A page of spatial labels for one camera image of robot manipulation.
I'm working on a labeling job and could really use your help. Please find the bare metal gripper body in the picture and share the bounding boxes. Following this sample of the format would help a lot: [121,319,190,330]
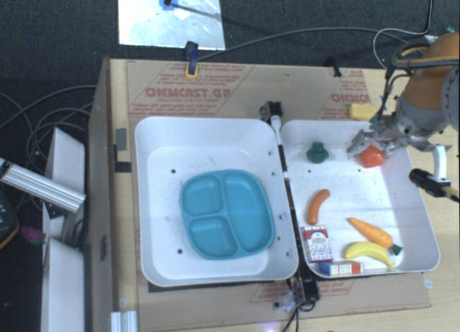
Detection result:
[370,116,433,152]

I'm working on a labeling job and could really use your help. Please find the red-orange toy pepper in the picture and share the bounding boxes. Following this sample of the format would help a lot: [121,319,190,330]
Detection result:
[359,145,385,169]

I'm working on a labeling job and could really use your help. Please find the yellow toy cheese wedge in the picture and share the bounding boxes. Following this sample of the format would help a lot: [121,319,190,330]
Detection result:
[349,103,377,122]

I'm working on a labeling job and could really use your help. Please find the dark green toy broccoli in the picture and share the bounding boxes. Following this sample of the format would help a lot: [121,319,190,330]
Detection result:
[305,141,330,165]

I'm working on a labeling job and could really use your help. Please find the white plastic tray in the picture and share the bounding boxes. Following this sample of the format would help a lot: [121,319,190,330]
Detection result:
[280,119,441,280]
[134,116,300,287]

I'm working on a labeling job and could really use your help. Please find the orange toy sausage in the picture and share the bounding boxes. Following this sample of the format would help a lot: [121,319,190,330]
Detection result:
[307,188,331,226]

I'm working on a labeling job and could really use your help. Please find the thin black and white rod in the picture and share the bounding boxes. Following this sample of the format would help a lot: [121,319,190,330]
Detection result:
[271,114,307,282]

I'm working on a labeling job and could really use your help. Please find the orange toy carrot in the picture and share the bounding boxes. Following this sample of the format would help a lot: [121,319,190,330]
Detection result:
[346,217,404,256]

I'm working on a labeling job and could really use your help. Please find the yellow banana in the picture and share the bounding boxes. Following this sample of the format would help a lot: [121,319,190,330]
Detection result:
[344,241,396,269]

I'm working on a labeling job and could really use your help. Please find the red and white carton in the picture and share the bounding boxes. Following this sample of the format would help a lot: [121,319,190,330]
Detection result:
[300,225,334,264]

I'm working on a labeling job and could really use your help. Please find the brown cardboard board red print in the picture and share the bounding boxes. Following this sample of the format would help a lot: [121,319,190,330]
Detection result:
[125,60,432,328]

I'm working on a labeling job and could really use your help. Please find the blue divided plate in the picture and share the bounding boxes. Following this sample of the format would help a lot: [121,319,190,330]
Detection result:
[178,169,277,261]

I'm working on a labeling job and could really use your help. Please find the purple toy grapes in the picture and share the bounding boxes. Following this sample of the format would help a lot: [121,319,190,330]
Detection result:
[19,226,47,247]

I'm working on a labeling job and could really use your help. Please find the black cylinder on white bracket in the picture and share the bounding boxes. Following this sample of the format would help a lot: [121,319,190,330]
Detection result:
[408,144,454,197]

